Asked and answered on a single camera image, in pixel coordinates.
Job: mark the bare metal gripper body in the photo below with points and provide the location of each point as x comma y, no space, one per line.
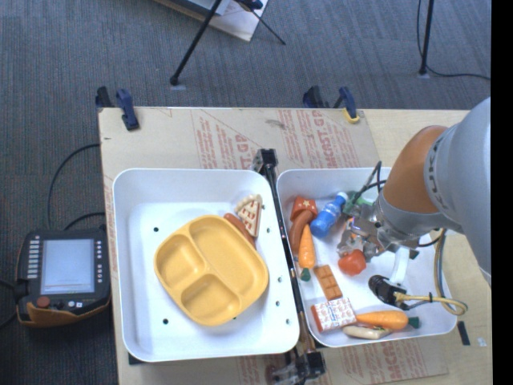
365,224

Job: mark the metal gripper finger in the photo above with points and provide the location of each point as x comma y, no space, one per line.
346,244
371,252

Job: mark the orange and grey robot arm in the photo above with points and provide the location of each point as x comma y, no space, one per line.
461,183

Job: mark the red toy pepper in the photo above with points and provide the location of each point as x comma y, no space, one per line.
352,264

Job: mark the blue bottle with white cap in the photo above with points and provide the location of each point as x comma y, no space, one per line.
325,218

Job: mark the orange toy carrot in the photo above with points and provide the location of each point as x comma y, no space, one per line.
306,249
380,319

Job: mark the brown toy biscuit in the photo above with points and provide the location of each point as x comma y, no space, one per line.
328,282

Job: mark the brown toy sausage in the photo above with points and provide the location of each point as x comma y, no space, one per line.
236,221
298,227

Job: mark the red carton with yellow star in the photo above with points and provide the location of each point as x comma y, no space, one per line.
304,204

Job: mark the red and white packet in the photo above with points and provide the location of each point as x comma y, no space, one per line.
332,315

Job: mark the white plastic tray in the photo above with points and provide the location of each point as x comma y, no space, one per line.
140,279
417,315

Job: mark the toy hot dog bread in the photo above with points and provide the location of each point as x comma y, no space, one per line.
364,332

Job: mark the toy pizza slice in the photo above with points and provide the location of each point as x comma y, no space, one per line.
251,215

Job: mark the yellow divided plate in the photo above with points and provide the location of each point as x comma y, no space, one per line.
212,255

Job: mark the brown cardboard board red print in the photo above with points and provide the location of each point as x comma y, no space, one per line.
180,143

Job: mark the black cylinder on white bracket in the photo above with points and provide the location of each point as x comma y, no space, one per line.
385,289

